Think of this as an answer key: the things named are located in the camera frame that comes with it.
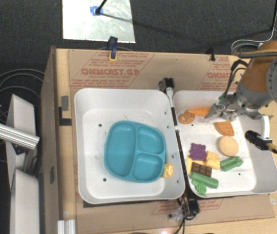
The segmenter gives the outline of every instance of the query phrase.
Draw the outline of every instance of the white tray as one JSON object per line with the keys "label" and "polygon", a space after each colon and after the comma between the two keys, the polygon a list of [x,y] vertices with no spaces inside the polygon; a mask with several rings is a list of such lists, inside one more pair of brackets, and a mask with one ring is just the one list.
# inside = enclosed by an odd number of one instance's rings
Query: white tray
{"label": "white tray", "polygon": [[[157,90],[79,90],[74,97],[78,154],[78,187],[88,203],[101,204],[174,199],[185,190],[185,181],[167,96]],[[104,165],[110,127],[131,120],[158,129],[166,140],[166,162],[174,166],[171,178],[138,183],[111,175]]]}
{"label": "white tray", "polygon": [[[212,106],[213,103],[218,103],[218,97],[221,94],[222,92],[211,91],[179,91],[174,96],[176,114],[178,116],[185,110]],[[206,150],[219,154],[221,161],[228,158],[218,151],[217,140],[222,135],[213,125],[217,121],[224,121],[224,119],[205,121],[204,117],[195,116],[192,124],[178,122],[185,159],[191,143],[205,145]],[[259,150],[244,137],[248,130],[269,134],[269,121],[240,116],[231,123],[235,131],[233,138],[239,144],[237,156],[244,161],[243,164],[227,172],[213,169],[212,177],[219,181],[219,186],[217,189],[207,187],[205,196],[196,192],[189,179],[191,189],[200,197],[207,198],[276,192],[277,167],[272,153]]]}

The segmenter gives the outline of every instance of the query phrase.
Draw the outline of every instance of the robotic arm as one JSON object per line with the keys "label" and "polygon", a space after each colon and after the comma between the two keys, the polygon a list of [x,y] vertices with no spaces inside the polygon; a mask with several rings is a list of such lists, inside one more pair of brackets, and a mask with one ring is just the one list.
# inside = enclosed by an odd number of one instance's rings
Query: robotic arm
{"label": "robotic arm", "polygon": [[[269,53],[270,50],[277,50],[277,41],[266,42],[258,48],[261,53]],[[261,115],[259,109],[272,100],[277,102],[277,57],[263,54],[251,59],[237,91],[233,95],[225,95],[218,105],[214,104],[205,118],[225,113],[229,120],[238,115],[256,119]]]}

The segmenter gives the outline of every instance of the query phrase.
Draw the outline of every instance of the cardboard box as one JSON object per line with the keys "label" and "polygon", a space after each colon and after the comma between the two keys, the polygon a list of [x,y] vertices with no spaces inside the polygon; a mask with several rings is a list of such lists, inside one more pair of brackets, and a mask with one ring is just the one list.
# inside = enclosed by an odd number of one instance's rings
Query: cardboard box
{"label": "cardboard box", "polygon": [[[76,220],[79,234],[117,233],[178,226],[168,215],[177,200],[86,205],[77,189],[77,157],[73,95],[81,88],[157,89],[163,78],[174,78],[175,89],[223,91],[231,56],[119,52],[52,48],[41,91],[42,167],[41,221],[47,234],[57,233],[59,219]],[[200,201],[201,212],[187,224],[205,224],[274,217],[268,195]]]}

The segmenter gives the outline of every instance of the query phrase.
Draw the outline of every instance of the teal plate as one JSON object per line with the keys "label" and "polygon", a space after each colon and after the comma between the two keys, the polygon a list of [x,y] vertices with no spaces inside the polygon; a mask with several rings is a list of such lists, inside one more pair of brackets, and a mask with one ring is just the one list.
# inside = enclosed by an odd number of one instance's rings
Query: teal plate
{"label": "teal plate", "polygon": [[133,121],[119,121],[111,126],[104,160],[112,175],[153,182],[161,176],[165,158],[166,143],[159,130]]}

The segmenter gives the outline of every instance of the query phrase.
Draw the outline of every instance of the black floor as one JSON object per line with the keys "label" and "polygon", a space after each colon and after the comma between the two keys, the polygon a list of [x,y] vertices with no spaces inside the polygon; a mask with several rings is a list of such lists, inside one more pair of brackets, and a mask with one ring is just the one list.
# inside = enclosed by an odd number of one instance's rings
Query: black floor
{"label": "black floor", "polygon": [[[275,0],[130,0],[136,51],[230,54],[237,39],[270,37]],[[277,40],[277,23],[273,39]],[[62,0],[0,0],[0,74],[15,69],[44,71],[51,45],[98,49],[104,42],[62,39]],[[40,92],[30,77],[15,78],[5,87],[29,87]],[[37,104],[36,96],[12,89],[0,96],[7,110],[14,92]],[[0,159],[5,159],[0,145]],[[9,233],[10,192],[6,164],[0,162],[0,234]]]}

